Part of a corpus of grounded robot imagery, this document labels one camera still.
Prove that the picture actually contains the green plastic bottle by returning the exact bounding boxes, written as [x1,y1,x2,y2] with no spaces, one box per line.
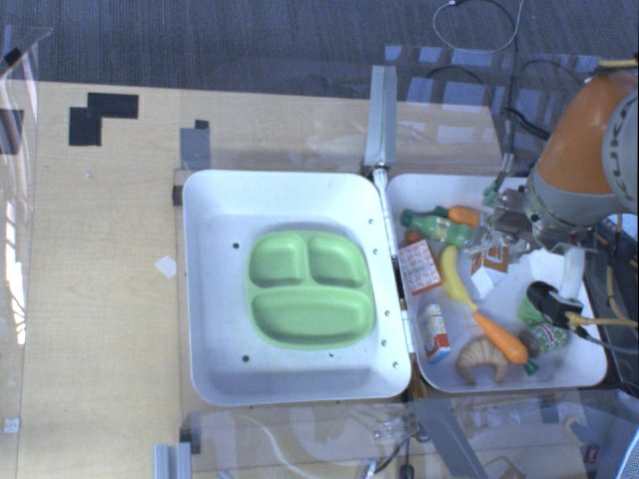
[400,209,476,248]

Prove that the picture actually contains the brown and white carton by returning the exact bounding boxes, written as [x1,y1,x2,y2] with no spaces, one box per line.
[469,244,511,300]

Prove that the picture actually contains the small printed can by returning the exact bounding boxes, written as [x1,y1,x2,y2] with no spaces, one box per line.
[518,321,570,359]

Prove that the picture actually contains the yellow banana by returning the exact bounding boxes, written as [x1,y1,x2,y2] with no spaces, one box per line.
[438,244,479,314]

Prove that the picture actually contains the tan croissant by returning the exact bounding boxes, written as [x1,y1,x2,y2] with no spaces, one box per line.
[454,335,510,386]

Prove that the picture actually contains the green packet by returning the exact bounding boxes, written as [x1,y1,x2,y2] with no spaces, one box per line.
[516,296,546,326]

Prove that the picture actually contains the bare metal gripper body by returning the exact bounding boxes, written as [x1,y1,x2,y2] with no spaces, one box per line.
[491,187,548,249]

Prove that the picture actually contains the green divided plate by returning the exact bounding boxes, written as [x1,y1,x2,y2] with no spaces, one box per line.
[245,231,377,351]

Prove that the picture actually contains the small white and orange carton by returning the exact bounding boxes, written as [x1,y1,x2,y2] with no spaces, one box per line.
[417,303,452,365]

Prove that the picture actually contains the orange carrot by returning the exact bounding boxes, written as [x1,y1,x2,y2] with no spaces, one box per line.
[432,205,482,230]
[472,310,540,376]

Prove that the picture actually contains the white plastic tray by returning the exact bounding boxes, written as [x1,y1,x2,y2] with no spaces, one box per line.
[386,173,609,395]
[182,169,413,408]

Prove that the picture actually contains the pale wood board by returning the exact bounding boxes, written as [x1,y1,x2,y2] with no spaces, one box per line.
[0,80,620,479]

